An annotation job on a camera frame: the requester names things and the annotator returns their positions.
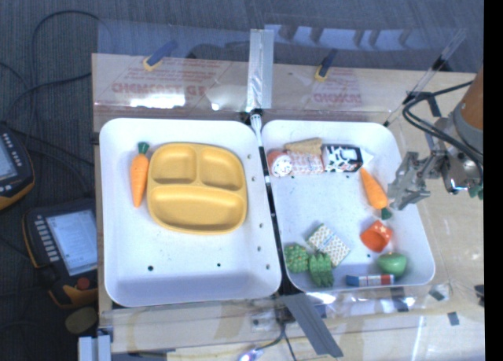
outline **white tray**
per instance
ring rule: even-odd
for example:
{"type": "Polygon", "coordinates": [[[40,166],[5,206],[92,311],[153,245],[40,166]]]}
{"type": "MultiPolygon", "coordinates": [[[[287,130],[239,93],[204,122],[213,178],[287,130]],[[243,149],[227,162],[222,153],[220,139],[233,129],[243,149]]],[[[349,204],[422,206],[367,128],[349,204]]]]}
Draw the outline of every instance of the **white tray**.
{"type": "Polygon", "coordinates": [[[105,288],[125,307],[268,297],[281,269],[256,137],[233,121],[121,118],[100,133],[105,288]],[[155,223],[144,198],[132,204],[131,159],[138,142],[204,143],[240,159],[248,186],[244,223],[227,234],[195,235],[155,223]]]}
{"type": "MultiPolygon", "coordinates": [[[[273,120],[264,126],[262,135],[266,153],[307,138],[358,146],[373,156],[365,166],[385,189],[402,162],[393,134],[377,123],[273,120]]],[[[324,223],[351,248],[332,269],[331,290],[354,289],[346,285],[347,274],[380,274],[376,258],[390,251],[400,252],[408,260],[405,274],[395,284],[423,285],[433,278],[435,261],[416,205],[392,210],[393,216],[383,223],[394,231],[393,237],[383,252],[375,253],[360,240],[360,233],[379,219],[379,214],[369,206],[358,172],[271,176],[271,185],[283,247],[297,243],[309,248],[307,237],[324,223]]],[[[289,273],[289,278],[302,291],[326,290],[319,289],[308,272],[289,273]]]]}

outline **toy food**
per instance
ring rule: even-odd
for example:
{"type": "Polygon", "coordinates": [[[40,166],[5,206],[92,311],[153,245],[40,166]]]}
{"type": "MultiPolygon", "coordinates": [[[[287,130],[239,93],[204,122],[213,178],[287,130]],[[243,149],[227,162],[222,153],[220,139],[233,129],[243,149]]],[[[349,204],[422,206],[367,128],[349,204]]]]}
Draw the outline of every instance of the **toy food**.
{"type": "Polygon", "coordinates": [[[292,172],[292,158],[285,151],[274,150],[267,154],[267,163],[273,176],[286,176],[292,172]]]}
{"type": "Polygon", "coordinates": [[[362,152],[358,147],[323,145],[321,160],[325,172],[356,172],[362,165],[362,152]]]}
{"type": "Polygon", "coordinates": [[[389,219],[392,214],[387,209],[387,195],[383,188],[366,169],[360,168],[360,174],[369,204],[377,210],[381,210],[381,219],[389,219]]]}
{"type": "Polygon", "coordinates": [[[308,138],[307,140],[301,140],[299,142],[287,143],[285,144],[285,148],[297,153],[309,153],[319,156],[321,154],[321,139],[308,138]]]}
{"type": "Polygon", "coordinates": [[[291,175],[322,174],[323,162],[321,152],[319,154],[301,153],[300,151],[287,151],[292,159],[291,175]]]}
{"type": "Polygon", "coordinates": [[[406,270],[407,258],[401,253],[388,252],[377,258],[377,265],[384,273],[393,274],[399,278],[406,270]]]}
{"type": "Polygon", "coordinates": [[[383,252],[387,243],[393,235],[393,230],[382,224],[381,221],[374,221],[369,228],[360,234],[360,239],[367,248],[374,252],[383,252]]]}
{"type": "Polygon", "coordinates": [[[138,154],[134,156],[130,166],[130,185],[134,207],[140,207],[143,193],[147,186],[149,175],[149,159],[146,156],[149,145],[145,142],[138,143],[138,154]]]}
{"type": "Polygon", "coordinates": [[[333,267],[337,267],[350,252],[350,248],[324,223],[308,237],[307,244],[315,251],[329,255],[333,267]]]}
{"type": "Polygon", "coordinates": [[[355,287],[369,287],[371,285],[391,285],[395,282],[392,274],[371,274],[371,275],[346,275],[346,284],[355,287]]]}
{"type": "Polygon", "coordinates": [[[284,250],[286,267],[292,273],[301,273],[307,270],[309,254],[301,245],[290,245],[284,250]]]}
{"type": "Polygon", "coordinates": [[[309,273],[317,287],[333,286],[332,262],[326,253],[309,257],[309,273]]]}

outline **gray carpet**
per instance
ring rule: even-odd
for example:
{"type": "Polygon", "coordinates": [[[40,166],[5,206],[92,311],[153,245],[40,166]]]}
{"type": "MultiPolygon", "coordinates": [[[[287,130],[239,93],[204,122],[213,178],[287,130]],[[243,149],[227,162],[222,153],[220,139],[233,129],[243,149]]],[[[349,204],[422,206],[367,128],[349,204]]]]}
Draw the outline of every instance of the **gray carpet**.
{"type": "Polygon", "coordinates": [[[277,63],[318,64],[335,47],[335,66],[426,71],[462,30],[465,39],[443,70],[477,72],[483,63],[484,0],[0,0],[0,7],[0,62],[24,79],[0,67],[0,115],[22,132],[37,175],[33,191],[0,212],[0,358],[5,360],[77,357],[77,336],[64,326],[69,311],[37,288],[20,220],[35,206],[94,191],[92,90],[84,76],[91,53],[149,53],[163,35],[145,30],[172,26],[227,30],[228,39],[210,33],[194,43],[192,54],[246,61],[241,37],[251,28],[270,28],[276,32],[277,63]],[[74,12],[58,14],[63,10],[74,12]],[[25,93],[75,76],[83,77],[25,93]]]}

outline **wooden table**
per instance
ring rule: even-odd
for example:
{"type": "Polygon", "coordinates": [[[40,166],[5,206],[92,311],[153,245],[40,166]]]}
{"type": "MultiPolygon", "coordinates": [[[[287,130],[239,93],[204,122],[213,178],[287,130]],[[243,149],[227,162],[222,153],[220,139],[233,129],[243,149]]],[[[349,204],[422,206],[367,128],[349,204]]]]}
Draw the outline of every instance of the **wooden table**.
{"type": "MultiPolygon", "coordinates": [[[[119,66],[117,72],[122,70],[118,65],[121,57],[95,56],[93,59],[96,103],[100,93],[107,87],[105,84],[114,80],[113,75],[108,75],[108,78],[100,76],[105,72],[103,64],[113,59],[109,62],[111,67],[119,66]]],[[[122,59],[125,65],[130,63],[130,57],[122,59]]],[[[246,81],[243,75],[246,74],[247,65],[231,65],[236,66],[233,74],[237,79],[228,82],[234,96],[226,101],[226,105],[232,109],[233,100],[236,99],[235,91],[245,92],[241,87],[244,87],[243,82],[246,81]]],[[[274,66],[274,91],[285,85],[292,91],[298,88],[292,82],[292,74],[299,76],[298,82],[299,78],[305,78],[314,72],[314,68],[309,66],[274,66]]],[[[327,102],[319,102],[320,106],[317,107],[313,98],[321,99],[322,96],[315,96],[312,87],[308,86],[306,88],[310,89],[310,93],[306,93],[306,88],[298,91],[298,109],[305,110],[304,116],[316,119],[317,116],[322,118],[332,114],[339,118],[347,116],[350,120],[363,117],[362,120],[382,122],[389,115],[389,110],[401,102],[406,91],[416,85],[424,72],[342,69],[340,75],[343,74],[346,74],[341,76],[346,87],[356,82],[351,87],[353,97],[358,95],[365,103],[366,97],[372,96],[365,110],[346,107],[339,113],[330,112],[334,108],[326,112],[323,108],[327,108],[327,102]],[[310,94],[310,99],[306,100],[306,94],[310,94]],[[389,94],[383,99],[381,106],[376,100],[380,94],[389,94]]],[[[437,91],[471,81],[474,77],[474,74],[438,72],[426,89],[437,91]]],[[[201,88],[200,92],[211,93],[207,86],[202,85],[201,88]]],[[[443,116],[454,109],[465,91],[466,88],[439,97],[438,103],[443,116]]],[[[213,91],[213,94],[224,98],[228,93],[222,86],[218,91],[213,91]]],[[[288,111],[295,109],[295,103],[292,107],[291,101],[280,100],[277,106],[279,109],[273,111],[272,117],[288,118],[288,111]]],[[[156,111],[145,112],[144,109],[103,105],[95,105],[94,108],[96,133],[99,133],[107,120],[114,117],[148,116],[150,113],[159,116],[156,111]]],[[[425,105],[418,107],[415,113],[418,116],[429,116],[428,111],[425,105]]],[[[193,116],[204,117],[204,112],[191,113],[193,116]]],[[[232,117],[236,113],[231,110],[220,112],[219,115],[232,117]]],[[[408,150],[419,152],[420,158],[429,154],[424,134],[402,117],[390,126],[390,130],[397,138],[402,155],[408,150]]],[[[100,256],[99,328],[105,333],[112,333],[112,353],[161,352],[166,354],[168,360],[235,360],[242,352],[276,338],[280,332],[274,322],[273,309],[277,303],[269,298],[146,308],[114,307],[105,290],[103,276],[99,146],[95,149],[95,164],[100,256]]],[[[419,202],[417,206],[435,258],[435,277],[426,286],[407,287],[395,293],[381,289],[367,291],[365,295],[355,292],[338,295],[336,301],[326,308],[325,323],[341,347],[345,359],[485,359],[484,308],[479,304],[475,291],[476,285],[484,284],[483,202],[470,198],[465,192],[457,196],[449,195],[440,179],[428,180],[427,185],[431,197],[419,202]]],[[[286,333],[297,359],[332,359],[314,352],[296,322],[287,325],[286,333]]],[[[267,348],[261,359],[289,360],[292,357],[283,340],[267,348]]]]}

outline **screen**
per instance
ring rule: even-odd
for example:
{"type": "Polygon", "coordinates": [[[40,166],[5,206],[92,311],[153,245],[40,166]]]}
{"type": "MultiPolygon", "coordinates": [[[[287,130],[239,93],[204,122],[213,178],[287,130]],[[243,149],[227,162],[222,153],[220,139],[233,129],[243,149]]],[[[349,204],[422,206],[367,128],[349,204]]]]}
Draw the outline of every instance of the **screen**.
{"type": "Polygon", "coordinates": [[[0,181],[17,175],[16,167],[10,158],[7,148],[0,142],[0,181]]]}
{"type": "Polygon", "coordinates": [[[96,219],[91,210],[46,219],[71,276],[97,266],[96,219]]]}

